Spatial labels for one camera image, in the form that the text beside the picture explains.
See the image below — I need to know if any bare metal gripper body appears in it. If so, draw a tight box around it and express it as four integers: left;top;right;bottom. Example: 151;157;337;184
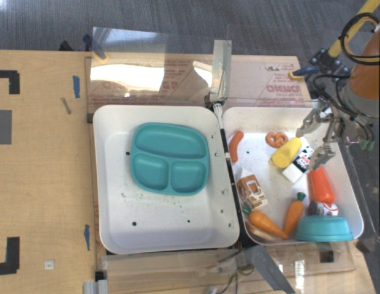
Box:
322;110;374;147

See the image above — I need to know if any white carton with cow print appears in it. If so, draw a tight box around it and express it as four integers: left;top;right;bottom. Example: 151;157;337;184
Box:
281;138;315;184

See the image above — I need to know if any orange bottle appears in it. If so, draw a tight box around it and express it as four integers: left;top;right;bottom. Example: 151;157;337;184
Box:
309;166;336;205

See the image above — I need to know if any yellow bottle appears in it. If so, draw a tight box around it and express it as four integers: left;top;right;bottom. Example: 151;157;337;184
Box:
271;137;303;169

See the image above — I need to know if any brown pretzel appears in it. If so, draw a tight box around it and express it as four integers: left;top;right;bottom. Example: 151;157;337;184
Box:
265;132;290;149

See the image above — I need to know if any white and red can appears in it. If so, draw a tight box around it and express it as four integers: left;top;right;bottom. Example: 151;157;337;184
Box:
307;200;340;217

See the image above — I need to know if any white plastic tray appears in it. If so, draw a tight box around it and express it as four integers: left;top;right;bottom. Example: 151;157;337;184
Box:
92;104;241;255
222;107;365;246

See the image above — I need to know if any orange carrot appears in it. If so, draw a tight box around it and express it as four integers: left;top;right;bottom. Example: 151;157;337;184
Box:
283;192;307;237
242;205;289;240

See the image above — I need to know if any brown cardboard board red print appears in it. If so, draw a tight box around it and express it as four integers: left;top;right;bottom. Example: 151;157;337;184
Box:
85;55;376;294

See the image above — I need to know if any teal bowl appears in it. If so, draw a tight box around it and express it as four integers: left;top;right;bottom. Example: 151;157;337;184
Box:
294;214;354;243

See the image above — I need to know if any orange sausage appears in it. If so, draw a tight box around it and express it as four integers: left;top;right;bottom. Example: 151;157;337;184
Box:
227;130;245;164

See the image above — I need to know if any brown and white carton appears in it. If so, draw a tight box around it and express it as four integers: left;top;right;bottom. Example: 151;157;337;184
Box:
235;168;269;211

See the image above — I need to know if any tan bread slice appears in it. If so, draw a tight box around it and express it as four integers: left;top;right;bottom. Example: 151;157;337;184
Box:
245;222;277;243

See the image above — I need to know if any teal divided plate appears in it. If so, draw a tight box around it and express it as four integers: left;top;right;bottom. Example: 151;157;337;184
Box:
129;122;211;197

